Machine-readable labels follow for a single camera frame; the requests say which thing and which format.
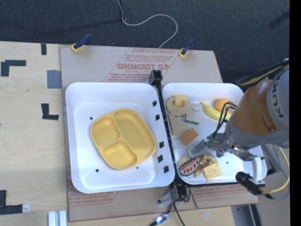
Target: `yellow plate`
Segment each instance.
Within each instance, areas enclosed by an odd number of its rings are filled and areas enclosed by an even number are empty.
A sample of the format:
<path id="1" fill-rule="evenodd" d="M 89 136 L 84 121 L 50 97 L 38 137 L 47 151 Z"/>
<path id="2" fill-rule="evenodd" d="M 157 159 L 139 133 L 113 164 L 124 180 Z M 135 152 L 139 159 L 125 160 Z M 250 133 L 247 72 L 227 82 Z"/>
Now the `yellow plate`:
<path id="1" fill-rule="evenodd" d="M 145 121 L 130 109 L 98 118 L 92 124 L 91 137 L 103 159 L 117 170 L 143 162 L 157 149 L 156 139 Z"/>

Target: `black floor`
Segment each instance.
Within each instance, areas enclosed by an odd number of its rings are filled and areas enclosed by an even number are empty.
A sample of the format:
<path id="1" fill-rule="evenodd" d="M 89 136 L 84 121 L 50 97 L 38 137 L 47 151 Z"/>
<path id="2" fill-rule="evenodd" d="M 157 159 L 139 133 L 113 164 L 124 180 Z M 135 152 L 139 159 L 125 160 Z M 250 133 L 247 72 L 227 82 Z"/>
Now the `black floor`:
<path id="1" fill-rule="evenodd" d="M 224 82 L 289 58 L 290 0 L 120 0 L 130 24 L 171 16 L 163 48 L 213 50 Z M 0 0 L 0 41 L 158 48 L 168 17 L 124 25 L 117 0 Z"/>

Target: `wooden surface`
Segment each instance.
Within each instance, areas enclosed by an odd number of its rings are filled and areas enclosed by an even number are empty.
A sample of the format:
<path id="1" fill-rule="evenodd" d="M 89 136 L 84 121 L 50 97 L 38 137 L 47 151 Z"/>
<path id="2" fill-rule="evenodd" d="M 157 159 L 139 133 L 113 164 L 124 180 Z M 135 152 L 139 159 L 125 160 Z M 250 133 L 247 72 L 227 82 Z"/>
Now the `wooden surface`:
<path id="1" fill-rule="evenodd" d="M 49 211 L 67 210 L 67 181 L 63 131 L 62 90 L 47 88 L 47 70 L 60 70 L 59 45 L 0 42 L 0 61 L 26 60 L 0 77 L 0 190 L 7 190 L 7 205 L 29 205 L 30 212 L 1 215 L 0 225 L 47 225 Z M 42 119 L 41 104 L 57 121 Z M 180 211 L 185 225 L 234 226 L 230 207 Z M 149 225 L 158 215 L 109 218 L 77 225 Z M 176 213 L 164 225 L 181 225 Z"/>

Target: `cardboard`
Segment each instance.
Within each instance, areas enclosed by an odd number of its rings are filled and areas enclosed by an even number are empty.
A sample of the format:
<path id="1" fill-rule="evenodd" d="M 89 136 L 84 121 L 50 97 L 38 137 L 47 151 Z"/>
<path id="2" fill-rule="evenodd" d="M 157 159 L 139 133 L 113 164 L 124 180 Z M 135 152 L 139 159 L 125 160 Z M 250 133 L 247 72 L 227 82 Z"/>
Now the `cardboard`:
<path id="1" fill-rule="evenodd" d="M 63 118 L 67 166 L 69 220 L 164 213 L 157 198 L 169 187 L 158 187 L 98 194 L 83 194 L 72 185 L 69 158 L 65 91 L 75 82 L 145 82 L 151 70 L 161 70 L 162 86 L 171 82 L 222 82 L 213 51 L 191 50 L 185 58 L 177 49 L 84 46 L 73 52 L 70 45 L 60 47 Z M 180 203 L 178 210 L 193 210 L 258 202 L 241 185 L 191 188 L 192 198 Z"/>

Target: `yellow banana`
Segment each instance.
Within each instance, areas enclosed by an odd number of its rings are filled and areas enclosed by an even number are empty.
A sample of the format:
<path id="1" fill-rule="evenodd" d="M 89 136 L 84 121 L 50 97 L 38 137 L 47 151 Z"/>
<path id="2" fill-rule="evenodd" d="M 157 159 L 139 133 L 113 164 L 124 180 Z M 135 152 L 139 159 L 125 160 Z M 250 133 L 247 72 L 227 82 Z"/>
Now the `yellow banana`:
<path id="1" fill-rule="evenodd" d="M 213 107 L 207 105 L 204 101 L 201 103 L 204 107 L 205 113 L 210 116 L 211 118 L 215 120 L 219 120 L 221 116 L 221 112 L 215 110 Z M 227 113 L 226 119 L 228 120 L 230 118 L 231 114 Z"/>

